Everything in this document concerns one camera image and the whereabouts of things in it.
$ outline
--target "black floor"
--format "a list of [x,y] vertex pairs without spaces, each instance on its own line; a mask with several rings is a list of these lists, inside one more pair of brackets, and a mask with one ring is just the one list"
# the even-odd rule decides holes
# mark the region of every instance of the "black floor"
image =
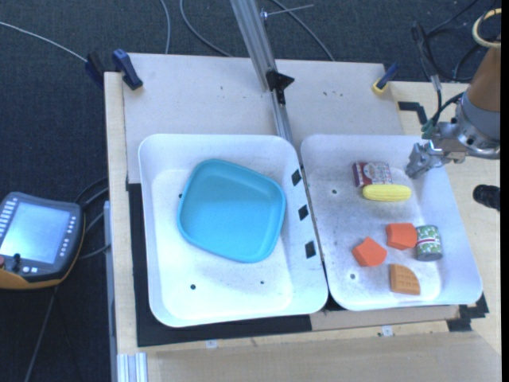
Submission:
[[[468,82],[485,49],[475,43],[472,23],[501,0],[277,0],[286,8],[313,4],[294,13],[326,50],[287,14],[269,17],[274,56],[399,64],[396,80],[426,80],[410,32],[419,21],[429,33],[443,81]],[[96,52],[107,69],[117,48],[136,53],[245,57],[247,51],[228,0],[0,0],[0,21],[48,38],[82,58]],[[258,0],[268,13],[282,10]],[[499,23],[483,33],[495,37]],[[82,58],[0,24],[0,197],[21,191],[73,201],[91,183],[107,176],[103,92],[84,71]],[[101,189],[97,185],[84,199]],[[107,195],[87,208],[89,221]],[[84,253],[104,245],[94,227]],[[0,380],[25,380],[53,289],[0,291]],[[31,381],[107,381],[110,375],[104,256],[80,260],[59,287]]]

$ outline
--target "screen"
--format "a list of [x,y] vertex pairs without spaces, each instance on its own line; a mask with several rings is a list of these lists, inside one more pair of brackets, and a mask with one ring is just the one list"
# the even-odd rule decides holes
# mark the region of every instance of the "screen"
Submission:
[[20,202],[0,253],[53,264],[69,218],[68,211]]

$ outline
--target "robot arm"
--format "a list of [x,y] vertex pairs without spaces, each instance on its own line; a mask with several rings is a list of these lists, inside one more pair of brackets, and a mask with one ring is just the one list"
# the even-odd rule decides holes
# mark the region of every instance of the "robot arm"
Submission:
[[448,123],[437,123],[425,144],[414,144],[405,168],[409,177],[420,177],[451,161],[463,162],[467,155],[500,159],[501,48],[500,43],[490,43],[489,47],[458,100],[455,117]]

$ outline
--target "white tray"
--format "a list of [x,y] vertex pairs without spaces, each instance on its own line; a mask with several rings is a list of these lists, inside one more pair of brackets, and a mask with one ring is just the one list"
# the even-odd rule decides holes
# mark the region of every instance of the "white tray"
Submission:
[[[417,180],[404,168],[419,142],[415,136],[314,135],[301,146],[301,156],[317,224],[331,296],[348,310],[402,306],[469,304],[482,293],[482,283],[445,168]],[[354,184],[354,162],[388,162],[395,184],[408,185],[404,202],[369,201]],[[385,225],[411,222],[438,226],[444,256],[421,262],[415,250],[386,245]],[[370,236],[388,251],[381,266],[361,267],[352,249]],[[413,296],[390,291],[389,264],[411,269],[421,284]]]
[[[295,149],[271,135],[154,134],[138,152],[145,215],[149,301],[163,324],[182,327],[310,314],[328,297]],[[177,228],[179,195],[194,167],[209,158],[246,166],[274,179],[286,195],[286,216],[273,253],[237,263],[192,246]],[[305,245],[316,254],[308,257]]]

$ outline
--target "green can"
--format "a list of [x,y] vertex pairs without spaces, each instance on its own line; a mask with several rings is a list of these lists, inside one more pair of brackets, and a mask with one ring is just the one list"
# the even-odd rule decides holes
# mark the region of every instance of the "green can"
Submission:
[[442,257],[442,242],[438,227],[422,225],[417,229],[417,259],[422,262],[433,262]]

